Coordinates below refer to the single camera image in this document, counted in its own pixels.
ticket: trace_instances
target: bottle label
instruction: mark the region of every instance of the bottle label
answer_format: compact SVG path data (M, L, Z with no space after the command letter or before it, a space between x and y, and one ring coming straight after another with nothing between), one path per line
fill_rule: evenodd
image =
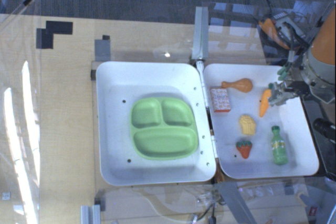
M277 140L272 143L272 150L275 150L276 148L285 148L285 142L284 140Z

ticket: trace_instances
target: black tape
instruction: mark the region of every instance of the black tape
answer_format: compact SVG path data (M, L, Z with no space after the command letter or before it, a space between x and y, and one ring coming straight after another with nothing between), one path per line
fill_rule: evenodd
M91 74L90 74L90 76L91 76L91 81L95 81L96 80L96 70L91 70Z
M45 29L37 28L36 29L36 49L53 49L54 36L47 34Z
M105 199L104 198L95 198L94 203L95 203L95 205L100 205L100 211L101 212L105 211L106 206L105 206Z
M53 49L54 34L72 35L72 25L72 22L55 22L50 20L47 21L46 29L36 29L36 48Z
M72 35L72 22L56 22L48 20L46 29L48 34Z
M106 62L111 60L110 40L96 39L94 58L97 62Z

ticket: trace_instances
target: toy strawberry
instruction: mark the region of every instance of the toy strawberry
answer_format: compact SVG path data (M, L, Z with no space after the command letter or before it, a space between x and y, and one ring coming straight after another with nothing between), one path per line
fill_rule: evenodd
M252 143L251 143L251 141L237 142L236 143L236 148L240 152L241 156L244 159L247 159L248 156L250 155L250 151L251 151L251 148L252 148Z

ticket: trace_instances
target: small box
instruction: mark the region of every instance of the small box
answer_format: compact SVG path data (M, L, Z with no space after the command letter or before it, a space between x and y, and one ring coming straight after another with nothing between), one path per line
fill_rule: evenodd
M223 88L210 89L211 102L215 112L229 112L231 105L227 90Z

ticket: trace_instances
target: wire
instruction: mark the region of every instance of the wire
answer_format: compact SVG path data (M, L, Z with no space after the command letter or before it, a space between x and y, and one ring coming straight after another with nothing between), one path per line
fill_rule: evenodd
M301 18L304 18L309 23L308 17L305 14L303 14L302 12L293 12L293 13L294 13L295 17L300 18L299 21L301 20Z
M295 39L300 43L300 45L303 45L305 49L308 49L310 47L310 45L296 33L296 30L294 29L293 25L287 22L284 22L283 25L285 25L288 29L290 29L292 36L295 37Z
M212 207L215 207L215 203L209 205L209 207L205 210L205 212L197 218L197 221L202 220Z
M214 206L212 207L212 217L214 217L215 216L215 204L214 204Z
M268 8L269 8L269 14L268 17L272 17L273 16L273 12L272 12L272 3L270 0L266 0ZM246 0L246 5L250 5L250 0ZM259 19L257 19L256 17L254 17L254 15L252 15L253 19L258 23Z

